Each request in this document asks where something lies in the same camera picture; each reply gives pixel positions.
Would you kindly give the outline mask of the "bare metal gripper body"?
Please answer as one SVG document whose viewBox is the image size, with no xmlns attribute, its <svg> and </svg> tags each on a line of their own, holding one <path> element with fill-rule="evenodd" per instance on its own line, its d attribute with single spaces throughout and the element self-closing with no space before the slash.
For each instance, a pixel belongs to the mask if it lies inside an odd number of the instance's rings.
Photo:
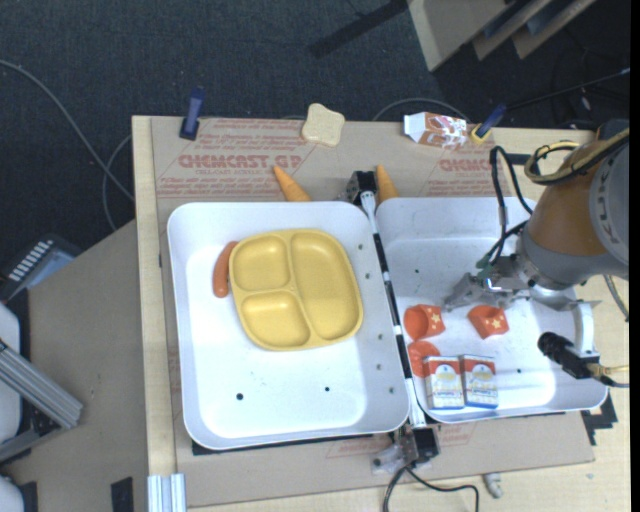
<svg viewBox="0 0 640 512">
<path fill-rule="evenodd" d="M 519 292 L 519 300 L 533 300 L 555 311 L 569 311 L 579 304 L 570 284 L 554 281 L 524 256 L 500 256 L 477 277 L 483 287 L 479 301 L 487 304 L 494 305 L 492 295 L 501 291 Z"/>
</svg>

